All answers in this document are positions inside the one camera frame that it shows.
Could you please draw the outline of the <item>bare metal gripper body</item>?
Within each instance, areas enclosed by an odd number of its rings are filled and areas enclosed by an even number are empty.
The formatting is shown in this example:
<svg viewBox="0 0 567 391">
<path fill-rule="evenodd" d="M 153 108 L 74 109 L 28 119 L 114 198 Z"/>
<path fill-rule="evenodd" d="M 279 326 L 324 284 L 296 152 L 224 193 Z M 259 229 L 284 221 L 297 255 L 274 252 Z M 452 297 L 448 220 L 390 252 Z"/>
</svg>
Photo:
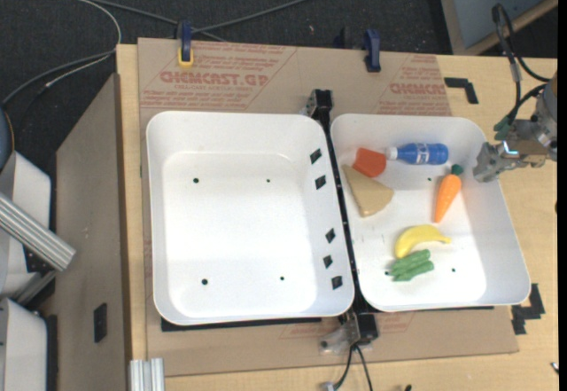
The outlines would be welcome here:
<svg viewBox="0 0 567 391">
<path fill-rule="evenodd" d="M 557 161 L 557 111 L 546 103 L 537 103 L 529 120 L 514 120 L 504 149 L 510 158 L 538 168 L 547 160 Z"/>
</svg>

